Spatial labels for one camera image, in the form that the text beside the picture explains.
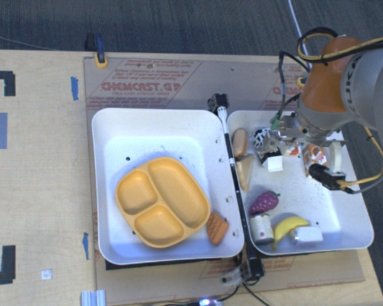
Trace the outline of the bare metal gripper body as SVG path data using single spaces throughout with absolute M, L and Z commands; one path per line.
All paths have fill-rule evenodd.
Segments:
M 331 130 L 312 124 L 300 113 L 284 115 L 278 121 L 278 137 L 286 142 L 308 142 L 322 145 L 331 135 Z

